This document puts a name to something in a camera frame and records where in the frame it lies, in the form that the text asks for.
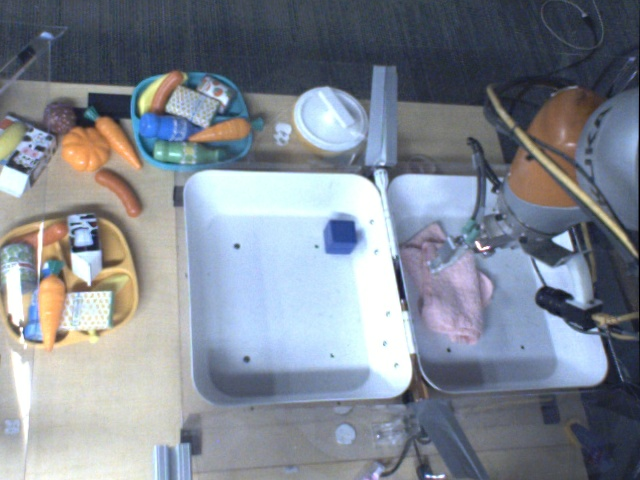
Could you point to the blue divided plate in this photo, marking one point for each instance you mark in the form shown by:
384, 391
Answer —
145, 143

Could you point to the white carton with orange print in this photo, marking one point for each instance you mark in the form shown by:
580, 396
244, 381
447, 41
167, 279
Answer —
217, 90

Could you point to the dark brown ball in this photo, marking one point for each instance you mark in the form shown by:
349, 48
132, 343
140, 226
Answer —
59, 117

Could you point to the blue cube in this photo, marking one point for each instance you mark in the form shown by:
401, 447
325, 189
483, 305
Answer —
340, 237

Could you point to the yellow banana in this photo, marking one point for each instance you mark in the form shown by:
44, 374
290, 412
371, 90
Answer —
145, 97

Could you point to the white lidded yellow tub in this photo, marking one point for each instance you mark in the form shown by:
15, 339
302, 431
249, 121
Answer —
330, 120

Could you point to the green print white carton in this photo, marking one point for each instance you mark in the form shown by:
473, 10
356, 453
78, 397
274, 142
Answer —
17, 273

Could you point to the green bottle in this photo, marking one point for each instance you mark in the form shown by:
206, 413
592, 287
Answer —
185, 152

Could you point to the blue bottle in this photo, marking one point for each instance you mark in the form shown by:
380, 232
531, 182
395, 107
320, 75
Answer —
33, 325
165, 126

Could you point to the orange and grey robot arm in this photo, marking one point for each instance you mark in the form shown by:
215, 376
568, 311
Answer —
555, 138

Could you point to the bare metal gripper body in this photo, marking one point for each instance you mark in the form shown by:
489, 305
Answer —
497, 233

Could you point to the clear plastic bottle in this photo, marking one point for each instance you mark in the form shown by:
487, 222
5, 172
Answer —
395, 430

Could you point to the orange pumpkin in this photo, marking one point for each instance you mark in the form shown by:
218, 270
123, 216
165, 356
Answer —
85, 149

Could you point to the yellow patterned carton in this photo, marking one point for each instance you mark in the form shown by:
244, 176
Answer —
89, 310
191, 106

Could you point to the cow print milk carton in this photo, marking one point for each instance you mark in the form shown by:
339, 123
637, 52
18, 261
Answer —
30, 160
85, 248

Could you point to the pink cloth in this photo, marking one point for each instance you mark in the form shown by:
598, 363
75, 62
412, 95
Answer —
452, 303

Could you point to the black cylinder on white bracket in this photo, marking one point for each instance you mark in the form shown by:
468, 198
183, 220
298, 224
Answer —
560, 302

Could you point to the white plastic tray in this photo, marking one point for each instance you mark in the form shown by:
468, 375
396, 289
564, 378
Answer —
280, 313
520, 318

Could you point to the orange-brown sausage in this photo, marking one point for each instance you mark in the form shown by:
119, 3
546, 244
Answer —
166, 89
119, 192
50, 234

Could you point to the yellow divided plate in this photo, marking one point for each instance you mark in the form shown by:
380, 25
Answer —
122, 273

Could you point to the orange carrot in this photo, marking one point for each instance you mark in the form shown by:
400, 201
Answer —
51, 303
222, 131
117, 140

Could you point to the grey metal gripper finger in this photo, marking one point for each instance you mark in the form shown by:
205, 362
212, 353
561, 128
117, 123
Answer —
443, 253
451, 261

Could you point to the yellow-green fruit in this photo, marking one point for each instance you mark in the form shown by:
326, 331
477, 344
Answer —
10, 140

